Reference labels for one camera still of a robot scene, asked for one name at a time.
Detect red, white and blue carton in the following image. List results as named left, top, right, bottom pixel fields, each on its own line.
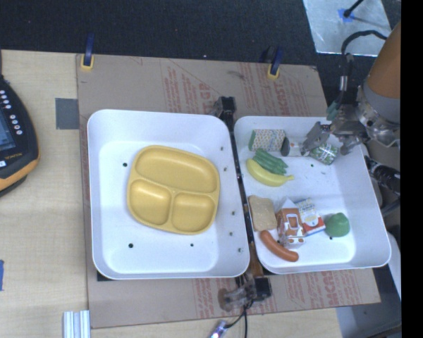
left=295, top=198, right=326, bottom=237

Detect clear bottle with green label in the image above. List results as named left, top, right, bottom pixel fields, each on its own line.
left=289, top=141, right=339, bottom=166

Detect thin black and white rod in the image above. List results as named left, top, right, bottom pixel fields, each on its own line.
left=227, top=116, right=259, bottom=278

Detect orange and white carton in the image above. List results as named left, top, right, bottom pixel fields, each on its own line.
left=275, top=206, right=307, bottom=248

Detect green rounded toy vegetable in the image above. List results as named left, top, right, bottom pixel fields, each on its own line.
left=324, top=212, right=351, bottom=239

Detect green patterned packet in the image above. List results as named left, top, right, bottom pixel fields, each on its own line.
left=248, top=128, right=286, bottom=152

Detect tan bread slice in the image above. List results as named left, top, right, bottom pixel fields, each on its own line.
left=248, top=194, right=278, bottom=232

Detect brown cardboard board, red print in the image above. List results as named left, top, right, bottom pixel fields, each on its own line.
left=75, top=54, right=381, bottom=330

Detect black block with thin wires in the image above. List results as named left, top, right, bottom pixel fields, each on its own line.
left=213, top=96, right=237, bottom=120
left=252, top=275, right=273, bottom=301

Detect yellow divided plate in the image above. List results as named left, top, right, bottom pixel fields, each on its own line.
left=125, top=144, right=221, bottom=235

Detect yellow banana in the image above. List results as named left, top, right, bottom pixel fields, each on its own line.
left=245, top=158, right=295, bottom=188

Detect black cylinder on white bracket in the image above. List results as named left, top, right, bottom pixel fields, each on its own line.
left=362, top=142, right=402, bottom=199

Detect orange sausage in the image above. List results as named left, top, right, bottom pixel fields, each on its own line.
left=259, top=230, right=300, bottom=263

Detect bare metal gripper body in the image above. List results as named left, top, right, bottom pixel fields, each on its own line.
left=330, top=103, right=400, bottom=144

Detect green beans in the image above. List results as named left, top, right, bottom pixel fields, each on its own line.
left=252, top=149, right=289, bottom=175

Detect white plastic tray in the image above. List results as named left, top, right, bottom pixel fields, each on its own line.
left=87, top=109, right=250, bottom=280
left=233, top=115, right=392, bottom=275

